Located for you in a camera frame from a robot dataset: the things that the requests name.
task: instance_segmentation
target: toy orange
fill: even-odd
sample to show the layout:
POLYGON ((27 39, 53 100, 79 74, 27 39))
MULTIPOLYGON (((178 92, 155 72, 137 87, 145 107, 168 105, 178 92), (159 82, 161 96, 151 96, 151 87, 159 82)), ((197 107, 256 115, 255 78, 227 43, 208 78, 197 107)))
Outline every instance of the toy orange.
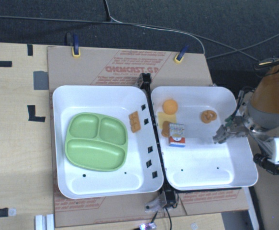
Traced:
POLYGON ((166 113, 168 115, 173 115, 178 110, 178 103, 172 99, 166 100, 163 103, 163 110, 164 110, 164 113, 166 113))

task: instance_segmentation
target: yellow food item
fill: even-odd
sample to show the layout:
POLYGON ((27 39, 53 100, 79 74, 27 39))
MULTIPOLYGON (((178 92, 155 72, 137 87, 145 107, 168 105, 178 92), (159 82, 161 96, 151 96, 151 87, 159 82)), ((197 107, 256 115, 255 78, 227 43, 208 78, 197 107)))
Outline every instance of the yellow food item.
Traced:
POLYGON ((163 122, 163 130, 162 130, 162 136, 169 137, 169 121, 163 122))
POLYGON ((135 133, 136 131, 141 129, 138 112, 133 112, 129 115, 131 131, 135 133))
POLYGON ((175 100, 166 100, 163 103, 163 110, 168 115, 173 115, 178 110, 178 103, 175 100))
POLYGON ((163 126, 163 123, 164 123, 165 121, 169 121, 170 123, 174 123, 174 124, 177 122, 177 117, 176 117, 175 114, 173 114, 173 115, 168 115, 168 114, 163 113, 163 112, 157 113, 157 119, 158 119, 158 125, 159 125, 160 127, 163 126))

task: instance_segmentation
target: white tray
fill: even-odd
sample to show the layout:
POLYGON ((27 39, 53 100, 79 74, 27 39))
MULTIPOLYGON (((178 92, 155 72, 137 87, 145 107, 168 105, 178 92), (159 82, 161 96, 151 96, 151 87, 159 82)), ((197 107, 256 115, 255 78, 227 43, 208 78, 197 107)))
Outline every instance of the white tray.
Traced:
POLYGON ((252 186, 258 173, 247 138, 232 138, 214 144, 212 137, 236 108, 234 95, 223 87, 157 87, 152 91, 156 123, 167 99, 177 101, 177 123, 185 125, 186 146, 170 147, 158 135, 168 182, 178 190, 203 190, 252 186), (201 121, 201 113, 213 110, 217 119, 201 121))
POLYGON ((157 191, 162 186, 164 176, 147 98, 142 90, 125 86, 62 86, 53 93, 53 109, 57 179, 63 195, 76 199, 147 193, 157 191), (135 111, 139 113, 141 130, 133 133, 129 114, 135 111), (118 170, 87 170, 73 165, 67 159, 67 126, 74 115, 83 112, 112 116, 125 124, 128 151, 124 165, 118 170))

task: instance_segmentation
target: cardboard sheet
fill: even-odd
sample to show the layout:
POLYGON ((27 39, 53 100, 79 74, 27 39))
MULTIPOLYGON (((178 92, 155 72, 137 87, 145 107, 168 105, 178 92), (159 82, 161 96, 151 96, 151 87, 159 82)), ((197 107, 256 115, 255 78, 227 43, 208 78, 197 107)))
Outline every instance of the cardboard sheet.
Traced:
MULTIPOLYGON (((205 56, 184 55, 176 64, 177 52, 128 49, 81 48, 80 58, 72 57, 69 46, 48 47, 48 70, 51 116, 51 143, 54 178, 56 227, 95 223, 151 219, 145 204, 157 197, 155 193, 110 196, 73 200, 64 197, 57 186, 56 149, 54 139, 52 94, 63 85, 135 85, 140 73, 151 73, 151 89, 158 86, 209 86, 212 80, 205 56)), ((248 209, 242 189, 180 194, 171 216, 216 213, 248 209)), ((159 212, 157 217, 165 217, 159 212)))

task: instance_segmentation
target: green divided plate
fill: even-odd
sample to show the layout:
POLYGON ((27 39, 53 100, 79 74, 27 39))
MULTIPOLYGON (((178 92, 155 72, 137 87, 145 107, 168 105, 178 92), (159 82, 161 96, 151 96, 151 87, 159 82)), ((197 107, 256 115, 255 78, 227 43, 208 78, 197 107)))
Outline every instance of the green divided plate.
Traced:
POLYGON ((76 166, 95 171, 115 171, 123 166, 127 149, 128 133, 117 118, 80 113, 69 123, 65 153, 76 166))

